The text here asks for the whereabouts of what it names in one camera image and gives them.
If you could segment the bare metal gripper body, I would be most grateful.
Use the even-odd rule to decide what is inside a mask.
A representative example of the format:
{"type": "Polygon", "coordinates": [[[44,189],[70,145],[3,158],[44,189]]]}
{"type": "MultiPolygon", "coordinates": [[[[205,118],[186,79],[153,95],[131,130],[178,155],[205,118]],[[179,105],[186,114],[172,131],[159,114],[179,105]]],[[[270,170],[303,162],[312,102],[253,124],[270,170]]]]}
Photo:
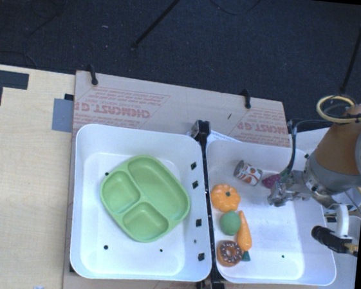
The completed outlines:
{"type": "Polygon", "coordinates": [[[310,171],[292,171],[284,181],[283,200],[308,200],[313,198],[322,206],[331,207],[337,202],[328,189],[310,171]]]}

